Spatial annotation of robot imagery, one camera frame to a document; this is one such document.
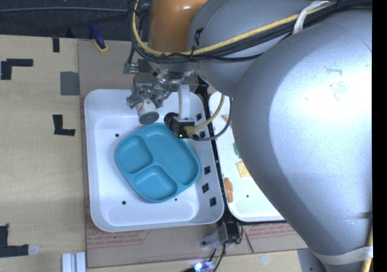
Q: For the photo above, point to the black cylinder on white bracket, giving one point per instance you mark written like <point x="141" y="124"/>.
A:
<point x="184" y="104"/>

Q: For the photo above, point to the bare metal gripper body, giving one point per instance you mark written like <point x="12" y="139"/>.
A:
<point x="151" y="82"/>

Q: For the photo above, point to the yellow biscuit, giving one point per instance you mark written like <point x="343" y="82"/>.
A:
<point x="242" y="170"/>

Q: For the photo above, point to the blue divided plate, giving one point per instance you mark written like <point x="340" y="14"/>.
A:
<point x="157" y="162"/>

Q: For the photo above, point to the green broccoli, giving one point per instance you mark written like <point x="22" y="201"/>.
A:
<point x="236" y="150"/>

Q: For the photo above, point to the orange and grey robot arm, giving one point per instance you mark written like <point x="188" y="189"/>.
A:
<point x="302" y="113"/>

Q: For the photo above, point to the brown cardboard board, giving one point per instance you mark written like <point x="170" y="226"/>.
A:
<point x="169" y="243"/>

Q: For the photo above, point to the white plastic tray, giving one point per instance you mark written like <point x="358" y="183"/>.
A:
<point x="245" y="207"/>
<point x="102" y="174"/>

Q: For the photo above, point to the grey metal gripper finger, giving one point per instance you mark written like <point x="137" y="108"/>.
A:
<point x="133" y="101"/>
<point x="159" y="98"/>

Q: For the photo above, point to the small white can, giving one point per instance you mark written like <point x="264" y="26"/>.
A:
<point x="148" y="113"/>

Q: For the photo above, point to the orange carrot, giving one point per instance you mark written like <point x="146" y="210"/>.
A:
<point x="228" y="189"/>

